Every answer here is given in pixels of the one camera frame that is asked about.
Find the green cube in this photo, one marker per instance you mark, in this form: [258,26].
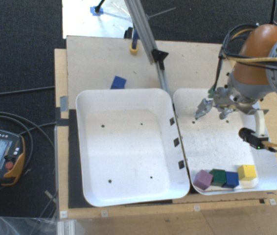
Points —
[218,176]

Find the black cylinder on white bracket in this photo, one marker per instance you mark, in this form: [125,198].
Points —
[251,136]

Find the thin black rod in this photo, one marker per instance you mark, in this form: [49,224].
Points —
[181,143]

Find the blue cube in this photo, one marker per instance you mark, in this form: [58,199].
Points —
[118,82]
[231,179]

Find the yellow cube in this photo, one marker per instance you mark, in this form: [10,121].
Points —
[246,172]

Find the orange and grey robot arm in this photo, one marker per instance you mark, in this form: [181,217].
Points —
[253,70]

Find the white plastic tray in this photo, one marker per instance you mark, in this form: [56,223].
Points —
[216,146]
[128,150]

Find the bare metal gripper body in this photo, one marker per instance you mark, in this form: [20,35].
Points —
[226,98]

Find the pale wood board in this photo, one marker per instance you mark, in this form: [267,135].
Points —
[99,62]

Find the purple cube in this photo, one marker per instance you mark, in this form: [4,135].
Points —
[202,179]

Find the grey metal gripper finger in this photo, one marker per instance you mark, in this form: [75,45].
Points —
[226,112]
[203,108]

